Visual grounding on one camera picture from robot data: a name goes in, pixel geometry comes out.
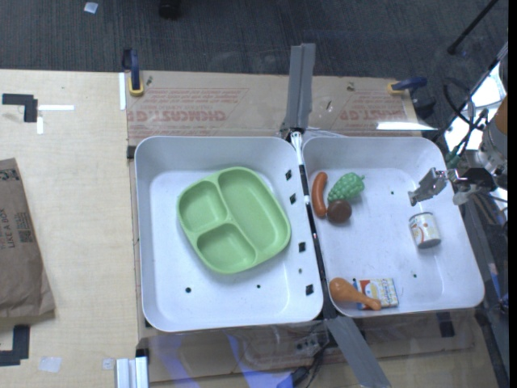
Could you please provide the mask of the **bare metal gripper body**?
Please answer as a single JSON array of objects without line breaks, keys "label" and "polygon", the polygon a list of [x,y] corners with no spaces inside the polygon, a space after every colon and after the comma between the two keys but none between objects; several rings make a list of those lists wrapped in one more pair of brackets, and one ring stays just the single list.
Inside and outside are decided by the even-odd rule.
[{"label": "bare metal gripper body", "polygon": [[507,161],[482,150],[453,149],[445,155],[445,179],[451,182],[506,182]]}]

